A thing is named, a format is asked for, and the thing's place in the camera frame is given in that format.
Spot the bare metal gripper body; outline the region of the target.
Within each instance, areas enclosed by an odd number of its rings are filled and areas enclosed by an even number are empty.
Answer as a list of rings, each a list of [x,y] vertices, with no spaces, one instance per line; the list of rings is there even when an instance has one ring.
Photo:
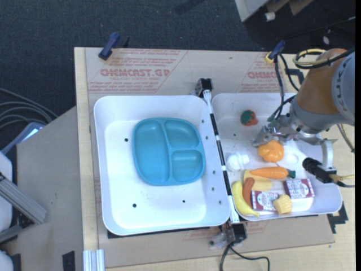
[[[319,144],[321,137],[306,126],[297,116],[280,115],[272,122],[271,134],[282,142],[304,141],[311,145]]]

